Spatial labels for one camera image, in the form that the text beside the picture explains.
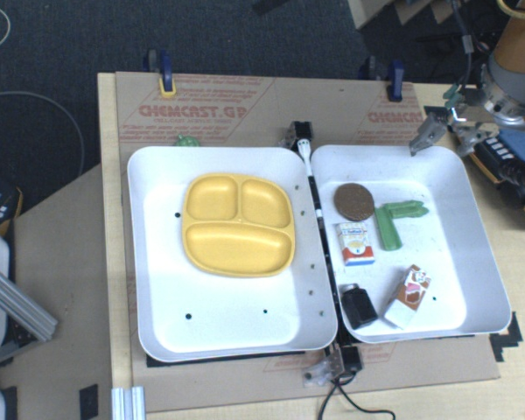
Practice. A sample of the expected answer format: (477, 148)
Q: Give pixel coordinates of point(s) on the black bottle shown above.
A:
(359, 309)

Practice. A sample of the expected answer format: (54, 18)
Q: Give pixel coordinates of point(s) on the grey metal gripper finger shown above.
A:
(471, 140)
(429, 131)

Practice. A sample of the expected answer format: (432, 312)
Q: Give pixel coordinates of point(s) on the brown cardboard board red print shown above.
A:
(227, 107)

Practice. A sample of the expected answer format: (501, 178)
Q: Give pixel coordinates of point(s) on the yellow divided plate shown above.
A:
(238, 241)

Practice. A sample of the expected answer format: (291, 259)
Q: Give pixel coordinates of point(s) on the white and brown carton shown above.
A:
(409, 300)

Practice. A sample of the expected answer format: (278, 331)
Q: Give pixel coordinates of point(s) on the thin black and white rod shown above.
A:
(317, 204)

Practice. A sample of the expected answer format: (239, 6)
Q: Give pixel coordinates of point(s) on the white plastic tray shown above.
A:
(446, 278)
(227, 322)

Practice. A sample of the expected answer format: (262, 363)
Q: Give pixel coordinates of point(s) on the brown round biscuit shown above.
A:
(353, 201)

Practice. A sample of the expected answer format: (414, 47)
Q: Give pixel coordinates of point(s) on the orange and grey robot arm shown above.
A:
(514, 46)

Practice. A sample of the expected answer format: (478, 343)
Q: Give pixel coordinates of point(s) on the white and red carton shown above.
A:
(355, 243)

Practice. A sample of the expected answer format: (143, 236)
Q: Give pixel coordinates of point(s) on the green toy vegetable stick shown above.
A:
(388, 232)
(407, 209)

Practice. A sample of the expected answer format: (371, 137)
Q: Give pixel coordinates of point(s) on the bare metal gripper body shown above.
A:
(505, 114)

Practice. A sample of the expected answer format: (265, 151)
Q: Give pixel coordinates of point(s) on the green broccoli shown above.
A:
(187, 141)

